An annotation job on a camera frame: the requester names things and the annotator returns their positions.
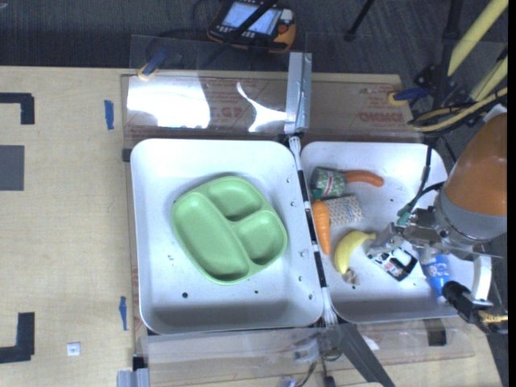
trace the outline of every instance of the digital display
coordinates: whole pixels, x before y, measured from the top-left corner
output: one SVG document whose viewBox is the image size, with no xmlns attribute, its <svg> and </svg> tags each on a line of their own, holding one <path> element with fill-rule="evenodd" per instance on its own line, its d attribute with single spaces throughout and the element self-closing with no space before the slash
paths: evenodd
<svg viewBox="0 0 516 387">
<path fill-rule="evenodd" d="M 234 2 L 223 20 L 223 26 L 235 27 L 240 26 L 250 15 L 252 15 L 257 5 L 242 2 Z M 249 31 L 270 35 L 273 33 L 274 26 L 281 15 L 281 10 L 269 9 L 258 20 L 256 20 L 249 28 Z"/>
</svg>

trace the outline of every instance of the black pole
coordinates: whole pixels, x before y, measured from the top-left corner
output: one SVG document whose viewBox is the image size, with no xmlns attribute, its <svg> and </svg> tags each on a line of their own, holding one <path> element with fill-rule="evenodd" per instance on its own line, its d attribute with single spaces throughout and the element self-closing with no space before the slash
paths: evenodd
<svg viewBox="0 0 516 387">
<path fill-rule="evenodd" d="M 359 28 L 359 26 L 362 24 L 362 21 L 364 20 L 365 16 L 369 12 L 369 9 L 371 8 L 372 4 L 375 0 L 367 0 L 365 2 L 364 7 L 362 7 L 362 10 L 356 17 L 355 22 L 353 23 L 352 27 L 346 31 L 346 35 L 344 36 L 344 39 L 348 42 L 352 41 L 356 37 L 356 31 Z"/>
<path fill-rule="evenodd" d="M 274 6 L 279 0 L 264 0 L 263 4 L 250 15 L 240 26 L 229 34 L 224 43 L 234 43 L 252 24 L 255 23 L 268 9 Z"/>
<path fill-rule="evenodd" d="M 455 47 L 456 41 L 460 37 L 459 21 L 463 5 L 464 0 L 451 0 L 447 25 L 443 32 L 443 53 L 441 54 L 441 62 L 437 69 L 437 90 L 434 95 L 434 109 L 439 109 L 442 106 L 441 102 L 445 98 L 450 60 L 452 59 L 453 48 Z"/>
</svg>

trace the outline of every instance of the small white square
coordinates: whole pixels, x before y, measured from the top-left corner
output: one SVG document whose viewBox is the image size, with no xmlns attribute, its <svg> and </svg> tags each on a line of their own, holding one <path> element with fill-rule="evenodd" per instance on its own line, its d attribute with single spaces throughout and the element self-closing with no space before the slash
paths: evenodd
<svg viewBox="0 0 516 387">
<path fill-rule="evenodd" d="M 68 343 L 66 344 L 66 351 L 69 356 L 80 356 L 81 355 L 81 343 Z"/>
</svg>

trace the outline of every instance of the orange carrot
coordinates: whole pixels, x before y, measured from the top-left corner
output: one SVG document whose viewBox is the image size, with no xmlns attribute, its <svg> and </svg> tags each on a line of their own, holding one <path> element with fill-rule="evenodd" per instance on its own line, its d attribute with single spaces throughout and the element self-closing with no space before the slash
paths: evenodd
<svg viewBox="0 0 516 387">
<path fill-rule="evenodd" d="M 328 255 L 331 250 L 330 239 L 330 210 L 327 204 L 320 199 L 312 204 L 312 214 L 314 216 L 315 232 L 322 251 Z"/>
<path fill-rule="evenodd" d="M 346 182 L 366 182 L 376 187 L 383 186 L 384 178 L 369 171 L 347 171 Z"/>
</svg>

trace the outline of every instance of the multimeter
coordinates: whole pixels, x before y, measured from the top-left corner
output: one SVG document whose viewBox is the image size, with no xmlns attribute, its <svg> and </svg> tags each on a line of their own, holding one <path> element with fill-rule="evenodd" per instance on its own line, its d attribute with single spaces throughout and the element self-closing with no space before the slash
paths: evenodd
<svg viewBox="0 0 516 387">
<path fill-rule="evenodd" d="M 223 0 L 214 21 L 208 27 L 207 35 L 219 43 L 228 41 L 231 33 L 264 4 L 263 0 Z M 240 37 L 231 40 L 231 45 L 238 48 L 257 46 L 268 48 L 271 53 L 289 51 L 296 35 L 296 23 L 293 12 L 278 5 L 257 19 Z"/>
</svg>

